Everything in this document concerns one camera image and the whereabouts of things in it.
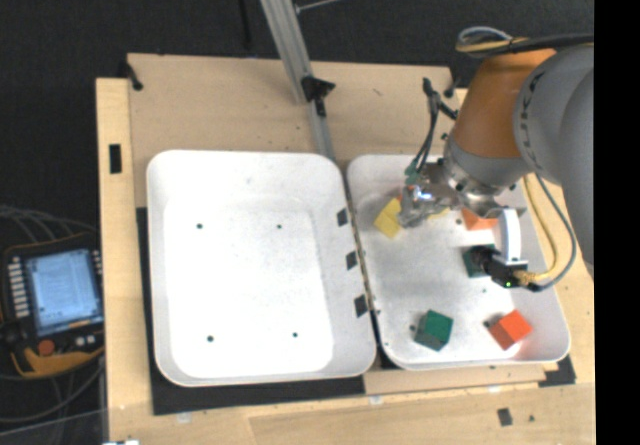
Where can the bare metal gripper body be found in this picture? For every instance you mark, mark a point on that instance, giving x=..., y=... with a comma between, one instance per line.
x=430, y=193

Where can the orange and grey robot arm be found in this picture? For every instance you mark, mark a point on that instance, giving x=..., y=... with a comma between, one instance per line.
x=550, y=113

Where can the yellow cube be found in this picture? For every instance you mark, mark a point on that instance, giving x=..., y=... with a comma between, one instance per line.
x=387, y=222

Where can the orange cube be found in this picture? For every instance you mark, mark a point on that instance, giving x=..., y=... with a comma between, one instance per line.
x=474, y=222
x=510, y=329

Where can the green cube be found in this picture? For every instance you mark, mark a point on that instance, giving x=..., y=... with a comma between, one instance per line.
x=434, y=329
x=470, y=263

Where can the white plastic tray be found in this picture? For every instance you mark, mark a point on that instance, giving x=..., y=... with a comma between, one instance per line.
x=430, y=278
x=250, y=273

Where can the pale wood board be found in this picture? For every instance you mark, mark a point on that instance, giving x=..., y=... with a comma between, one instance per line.
x=225, y=103

